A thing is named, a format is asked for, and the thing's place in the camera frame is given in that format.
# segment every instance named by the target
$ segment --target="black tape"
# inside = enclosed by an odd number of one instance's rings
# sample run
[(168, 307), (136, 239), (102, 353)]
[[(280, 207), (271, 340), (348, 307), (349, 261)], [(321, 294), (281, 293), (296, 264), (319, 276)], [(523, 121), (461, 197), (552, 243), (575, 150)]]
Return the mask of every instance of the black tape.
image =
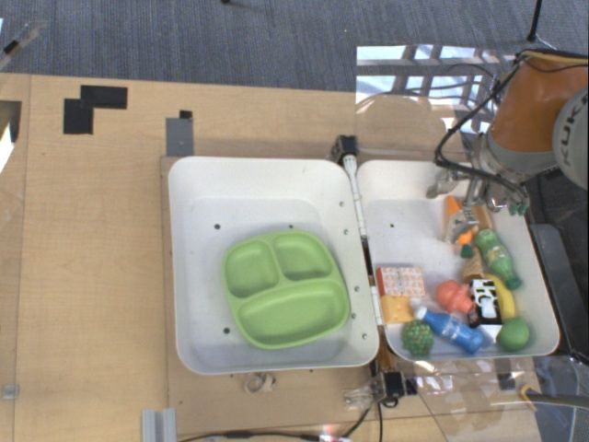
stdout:
[(64, 134), (93, 134), (94, 111), (84, 108), (82, 100), (64, 100)]
[(82, 108), (127, 109), (127, 87), (102, 87), (83, 85), (80, 90)]
[(8, 43), (8, 45), (2, 51), (4, 52), (4, 54), (10, 54), (11, 52), (13, 52), (16, 49), (17, 46), (18, 46), (18, 41), (12, 40), (11, 42)]

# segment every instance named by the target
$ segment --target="brown toy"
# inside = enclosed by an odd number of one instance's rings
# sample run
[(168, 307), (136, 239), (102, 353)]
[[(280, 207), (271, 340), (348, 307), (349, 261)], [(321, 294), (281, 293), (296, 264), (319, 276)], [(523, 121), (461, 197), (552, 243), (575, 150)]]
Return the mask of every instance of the brown toy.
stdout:
[(468, 285), (461, 285), (455, 280), (446, 280), (439, 284), (435, 290), (435, 298), (449, 313), (460, 311), (468, 314), (474, 307)]

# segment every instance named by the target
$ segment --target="yellow banana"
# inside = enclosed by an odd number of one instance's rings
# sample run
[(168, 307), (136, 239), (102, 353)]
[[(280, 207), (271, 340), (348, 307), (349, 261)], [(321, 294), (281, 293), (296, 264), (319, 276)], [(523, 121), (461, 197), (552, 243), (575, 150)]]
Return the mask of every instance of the yellow banana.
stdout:
[(486, 280), (492, 280), (495, 284), (495, 291), (497, 292), (497, 300), (499, 301), (499, 311), (503, 322), (515, 318), (515, 302), (514, 295), (505, 286), (501, 278), (496, 275), (485, 273)]

